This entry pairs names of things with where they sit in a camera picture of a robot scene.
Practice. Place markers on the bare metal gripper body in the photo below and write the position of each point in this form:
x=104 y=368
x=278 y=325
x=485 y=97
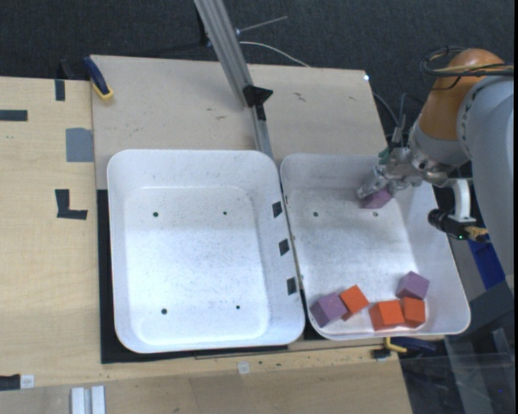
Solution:
x=408 y=167

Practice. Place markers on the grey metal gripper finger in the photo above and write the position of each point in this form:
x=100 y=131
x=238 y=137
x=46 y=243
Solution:
x=398 y=186
x=370 y=190

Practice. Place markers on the purple cube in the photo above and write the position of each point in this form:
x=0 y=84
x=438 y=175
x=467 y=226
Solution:
x=328 y=309
x=376 y=199
x=412 y=285

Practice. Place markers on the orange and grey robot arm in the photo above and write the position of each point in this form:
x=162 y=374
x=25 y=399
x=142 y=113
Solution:
x=483 y=136

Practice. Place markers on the white plastic tray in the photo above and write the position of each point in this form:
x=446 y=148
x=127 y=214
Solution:
x=194 y=265
x=354 y=252

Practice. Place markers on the orange cube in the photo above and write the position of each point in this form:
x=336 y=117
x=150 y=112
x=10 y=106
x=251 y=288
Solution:
x=387 y=315
x=354 y=300
x=414 y=311

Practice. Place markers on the pale wood board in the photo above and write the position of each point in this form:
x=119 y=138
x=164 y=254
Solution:
x=168 y=106

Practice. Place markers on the black cylinder on white bracket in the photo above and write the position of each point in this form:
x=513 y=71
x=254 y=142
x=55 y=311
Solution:
x=461 y=201

